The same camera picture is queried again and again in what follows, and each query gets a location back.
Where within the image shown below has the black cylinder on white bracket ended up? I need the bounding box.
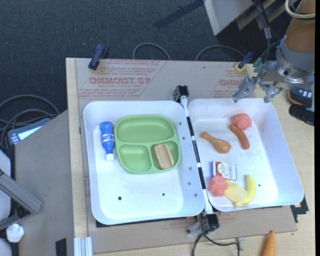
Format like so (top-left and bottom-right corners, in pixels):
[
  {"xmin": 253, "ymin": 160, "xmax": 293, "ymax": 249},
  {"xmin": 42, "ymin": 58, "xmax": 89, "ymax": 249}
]
[{"xmin": 287, "ymin": 74, "xmax": 316, "ymax": 126}]

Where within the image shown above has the small printed white carton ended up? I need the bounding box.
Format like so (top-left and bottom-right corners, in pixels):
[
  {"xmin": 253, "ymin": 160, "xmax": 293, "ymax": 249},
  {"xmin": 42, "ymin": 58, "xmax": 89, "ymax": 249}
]
[{"xmin": 210, "ymin": 160, "xmax": 238, "ymax": 182}]

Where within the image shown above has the pink lumpy toy food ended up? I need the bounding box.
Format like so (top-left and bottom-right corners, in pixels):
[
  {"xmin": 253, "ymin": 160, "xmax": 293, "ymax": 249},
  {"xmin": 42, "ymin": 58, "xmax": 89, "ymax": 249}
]
[
  {"xmin": 209, "ymin": 175, "xmax": 229, "ymax": 197},
  {"xmin": 233, "ymin": 112, "xmax": 253, "ymax": 131}
]

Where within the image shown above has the blue bottle with white cap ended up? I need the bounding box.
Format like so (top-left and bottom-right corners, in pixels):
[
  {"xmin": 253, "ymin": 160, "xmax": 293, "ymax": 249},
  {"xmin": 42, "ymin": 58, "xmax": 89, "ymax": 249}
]
[{"xmin": 99, "ymin": 120, "xmax": 116, "ymax": 162}]

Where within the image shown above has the brown cardboard board, red print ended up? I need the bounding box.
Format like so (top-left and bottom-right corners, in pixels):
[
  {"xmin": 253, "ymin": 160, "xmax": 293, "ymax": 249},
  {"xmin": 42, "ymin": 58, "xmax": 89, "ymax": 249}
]
[{"xmin": 74, "ymin": 58, "xmax": 299, "ymax": 254}]

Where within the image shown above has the brown chicken drumstick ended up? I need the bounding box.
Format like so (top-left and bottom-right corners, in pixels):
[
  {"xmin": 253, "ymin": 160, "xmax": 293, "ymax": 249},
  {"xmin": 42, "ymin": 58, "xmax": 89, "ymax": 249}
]
[{"xmin": 201, "ymin": 131, "xmax": 232, "ymax": 154}]

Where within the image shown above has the thin black and white rod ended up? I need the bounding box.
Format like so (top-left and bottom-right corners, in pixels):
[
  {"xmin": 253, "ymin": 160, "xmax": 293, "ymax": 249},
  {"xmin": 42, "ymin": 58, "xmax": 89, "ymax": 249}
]
[{"xmin": 180, "ymin": 95, "xmax": 214, "ymax": 214}]

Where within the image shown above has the tan bread bun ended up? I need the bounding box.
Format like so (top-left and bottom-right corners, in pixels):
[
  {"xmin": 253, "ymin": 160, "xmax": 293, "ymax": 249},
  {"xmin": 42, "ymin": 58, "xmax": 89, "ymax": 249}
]
[{"xmin": 153, "ymin": 142, "xmax": 176, "ymax": 170}]

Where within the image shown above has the orange sausage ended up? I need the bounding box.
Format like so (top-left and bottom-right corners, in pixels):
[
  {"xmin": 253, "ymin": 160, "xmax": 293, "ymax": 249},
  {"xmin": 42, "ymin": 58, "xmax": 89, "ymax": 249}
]
[{"xmin": 229, "ymin": 123, "xmax": 251, "ymax": 151}]

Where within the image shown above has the green divided plate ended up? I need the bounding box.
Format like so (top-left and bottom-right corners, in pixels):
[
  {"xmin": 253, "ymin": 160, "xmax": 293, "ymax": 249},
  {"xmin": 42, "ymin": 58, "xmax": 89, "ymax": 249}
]
[{"xmin": 113, "ymin": 114, "xmax": 182, "ymax": 175}]

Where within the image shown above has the white plastic tray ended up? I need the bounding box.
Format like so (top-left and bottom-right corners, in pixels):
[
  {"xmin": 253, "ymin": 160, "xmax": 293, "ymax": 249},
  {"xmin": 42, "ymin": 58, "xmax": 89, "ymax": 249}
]
[
  {"xmin": 82, "ymin": 100, "xmax": 207, "ymax": 226},
  {"xmin": 187, "ymin": 97, "xmax": 305, "ymax": 213}
]

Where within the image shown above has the pale yellow flat slice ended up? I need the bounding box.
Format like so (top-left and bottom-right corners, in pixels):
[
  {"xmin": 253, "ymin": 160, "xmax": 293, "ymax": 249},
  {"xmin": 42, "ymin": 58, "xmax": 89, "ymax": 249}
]
[{"xmin": 223, "ymin": 180, "xmax": 249, "ymax": 203}]

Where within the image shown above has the orange carrot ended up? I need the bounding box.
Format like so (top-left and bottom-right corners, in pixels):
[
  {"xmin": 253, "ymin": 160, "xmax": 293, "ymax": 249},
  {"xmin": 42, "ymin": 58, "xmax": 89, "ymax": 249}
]
[{"xmin": 261, "ymin": 229, "xmax": 277, "ymax": 256}]

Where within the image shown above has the yellow banana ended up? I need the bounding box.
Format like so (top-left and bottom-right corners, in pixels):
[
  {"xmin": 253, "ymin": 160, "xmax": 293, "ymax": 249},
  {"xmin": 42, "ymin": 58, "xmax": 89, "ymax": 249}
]
[{"xmin": 234, "ymin": 174, "xmax": 258, "ymax": 207}]

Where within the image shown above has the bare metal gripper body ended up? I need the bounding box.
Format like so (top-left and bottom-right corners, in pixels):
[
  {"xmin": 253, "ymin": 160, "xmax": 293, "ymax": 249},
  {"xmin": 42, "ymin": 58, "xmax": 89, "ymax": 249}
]
[{"xmin": 255, "ymin": 59, "xmax": 314, "ymax": 91}]

